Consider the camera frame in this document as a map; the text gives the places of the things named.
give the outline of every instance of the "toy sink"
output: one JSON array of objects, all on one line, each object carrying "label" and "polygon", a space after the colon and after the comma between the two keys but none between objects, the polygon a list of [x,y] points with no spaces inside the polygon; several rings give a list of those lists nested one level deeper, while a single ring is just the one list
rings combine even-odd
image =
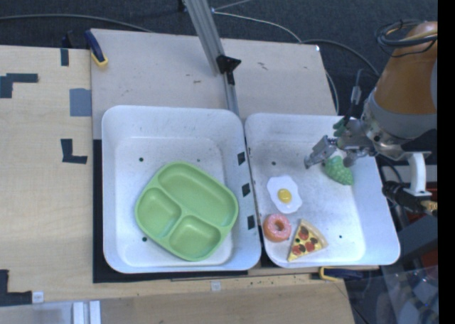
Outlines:
[{"label": "toy sink", "polygon": [[245,135],[232,112],[108,109],[102,170],[104,255],[116,271],[242,271],[258,262]]},{"label": "toy sink", "polygon": [[196,166],[165,165],[137,200],[138,225],[163,248],[189,261],[209,257],[237,219],[234,194]]},{"label": "toy sink", "polygon": [[293,227],[309,221],[328,246],[288,262],[291,241],[264,239],[270,259],[285,268],[314,266],[388,265],[400,255],[400,243],[374,158],[359,158],[351,167],[354,184],[330,179],[321,164],[305,168],[304,157],[324,135],[333,136],[335,116],[253,114],[245,122],[252,179],[261,222],[279,212],[267,182],[288,175],[298,185],[301,207],[287,217]]}]

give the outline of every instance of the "white tray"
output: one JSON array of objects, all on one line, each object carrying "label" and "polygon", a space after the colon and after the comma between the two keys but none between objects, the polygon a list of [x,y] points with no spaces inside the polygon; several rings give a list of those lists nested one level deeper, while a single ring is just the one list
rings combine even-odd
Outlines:
[{"label": "white tray", "polygon": [[328,241],[325,249],[288,262],[290,240],[264,238],[267,255],[285,268],[387,265],[400,255],[400,243],[381,192],[374,158],[359,158],[351,168],[353,186],[331,180],[318,164],[306,169],[304,157],[340,117],[253,114],[245,122],[252,178],[261,222],[279,212],[267,190],[272,176],[289,175],[299,187],[302,206],[287,215],[295,229],[301,218],[315,225]]},{"label": "white tray", "polygon": [[[172,161],[187,161],[211,174],[231,189],[239,203],[232,231],[203,261],[180,259],[146,240],[134,219],[142,189],[160,167]],[[245,135],[242,122],[232,112],[142,106],[108,109],[102,119],[102,171],[104,255],[114,270],[241,271],[258,262],[261,245]]]}]

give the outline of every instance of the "wooden table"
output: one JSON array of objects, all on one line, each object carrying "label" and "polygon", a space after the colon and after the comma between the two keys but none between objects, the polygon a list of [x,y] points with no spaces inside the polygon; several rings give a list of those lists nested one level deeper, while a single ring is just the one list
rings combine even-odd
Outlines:
[{"label": "wooden table", "polygon": [[[38,81],[18,77],[11,98],[0,98],[0,269],[9,270],[9,292],[110,299],[102,302],[108,323],[353,323],[344,283],[312,279],[315,269],[258,264],[244,276],[93,283],[92,118],[70,111],[71,90],[92,88],[90,53],[0,46],[0,76],[14,73]],[[63,162],[63,139],[86,163]]]}]

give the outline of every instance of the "egg yolk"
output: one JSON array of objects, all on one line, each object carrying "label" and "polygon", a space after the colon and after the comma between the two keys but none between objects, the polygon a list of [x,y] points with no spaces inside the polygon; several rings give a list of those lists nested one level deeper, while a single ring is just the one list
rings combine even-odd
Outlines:
[{"label": "egg yolk", "polygon": [[287,189],[279,189],[278,199],[280,199],[283,203],[289,203],[292,200],[292,194]]}]

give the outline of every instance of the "egg white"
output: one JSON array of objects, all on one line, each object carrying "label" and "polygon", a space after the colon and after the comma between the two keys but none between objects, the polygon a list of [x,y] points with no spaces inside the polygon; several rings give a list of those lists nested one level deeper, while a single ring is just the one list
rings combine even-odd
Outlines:
[{"label": "egg white", "polygon": [[[291,193],[292,199],[290,202],[282,202],[278,198],[278,191],[280,189],[287,189]],[[280,212],[289,214],[296,212],[301,207],[302,200],[299,195],[299,187],[292,180],[291,176],[282,175],[270,178],[267,182],[267,190],[269,191],[272,202]]]}]

